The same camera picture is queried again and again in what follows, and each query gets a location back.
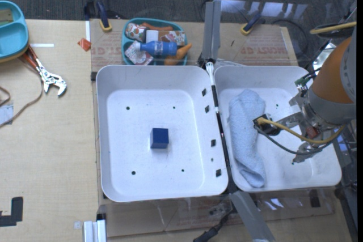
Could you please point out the light blue towel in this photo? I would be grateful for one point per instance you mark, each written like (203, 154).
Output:
(244, 133)

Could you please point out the teal divided plate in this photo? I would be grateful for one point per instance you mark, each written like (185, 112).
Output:
(123, 49)

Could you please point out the small red square piece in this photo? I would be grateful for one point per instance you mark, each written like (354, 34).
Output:
(84, 44)

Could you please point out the white plastic tray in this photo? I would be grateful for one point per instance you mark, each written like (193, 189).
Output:
(158, 110)
(289, 175)

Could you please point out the blue bottle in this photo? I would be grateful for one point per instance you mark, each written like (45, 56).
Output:
(158, 48)

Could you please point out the orange carrot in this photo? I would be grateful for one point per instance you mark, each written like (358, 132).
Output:
(180, 54)
(157, 27)

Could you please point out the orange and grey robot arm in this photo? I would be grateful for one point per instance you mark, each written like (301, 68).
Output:
(331, 76)

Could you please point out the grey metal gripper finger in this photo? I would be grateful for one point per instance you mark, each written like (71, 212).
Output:
(305, 147)
(300, 158)

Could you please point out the brown and white printed carton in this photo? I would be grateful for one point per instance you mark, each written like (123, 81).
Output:
(173, 37)

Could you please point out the white packet with red print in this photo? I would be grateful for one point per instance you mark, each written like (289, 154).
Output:
(136, 55)

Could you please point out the white cube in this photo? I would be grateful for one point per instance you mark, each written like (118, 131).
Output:
(152, 36)

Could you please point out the white can with red print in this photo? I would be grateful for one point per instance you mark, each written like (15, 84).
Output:
(135, 32)

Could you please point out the brown cardboard board, red print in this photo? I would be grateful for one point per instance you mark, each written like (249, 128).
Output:
(255, 48)

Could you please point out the blue cube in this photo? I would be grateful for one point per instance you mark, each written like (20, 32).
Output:
(159, 137)

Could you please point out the blue divided plate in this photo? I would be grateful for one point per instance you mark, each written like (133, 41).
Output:
(12, 37)

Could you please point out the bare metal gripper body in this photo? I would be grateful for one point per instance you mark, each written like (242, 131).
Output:
(311, 124)

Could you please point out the black cylinder on white bracket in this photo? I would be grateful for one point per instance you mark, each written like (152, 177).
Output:
(265, 124)

